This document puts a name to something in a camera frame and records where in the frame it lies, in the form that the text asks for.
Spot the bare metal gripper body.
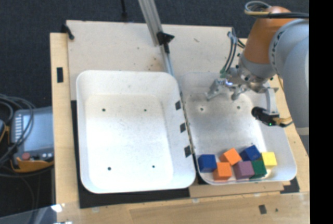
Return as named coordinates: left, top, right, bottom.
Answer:
left=223, top=67, right=271, bottom=93

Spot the white plastic tray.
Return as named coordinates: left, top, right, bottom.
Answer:
left=178, top=71, right=298, bottom=186
left=75, top=69, right=197, bottom=194

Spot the blue cube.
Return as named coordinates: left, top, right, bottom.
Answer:
left=197, top=154, right=218, bottom=173
left=239, top=144, right=262, bottom=163

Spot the orange cube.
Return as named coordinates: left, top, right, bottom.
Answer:
left=212, top=161, right=233, bottom=181
left=220, top=147, right=242, bottom=166

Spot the yellow cube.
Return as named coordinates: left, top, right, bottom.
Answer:
left=261, top=151, right=278, bottom=168

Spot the purple cube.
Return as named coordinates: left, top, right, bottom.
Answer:
left=232, top=160, right=255, bottom=180

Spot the green cube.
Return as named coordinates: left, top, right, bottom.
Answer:
left=250, top=159, right=268, bottom=179

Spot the pale flat board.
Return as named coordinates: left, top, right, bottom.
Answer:
left=66, top=19, right=286, bottom=198

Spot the black cylinder on white bracket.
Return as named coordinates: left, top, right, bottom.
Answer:
left=251, top=87, right=280, bottom=127

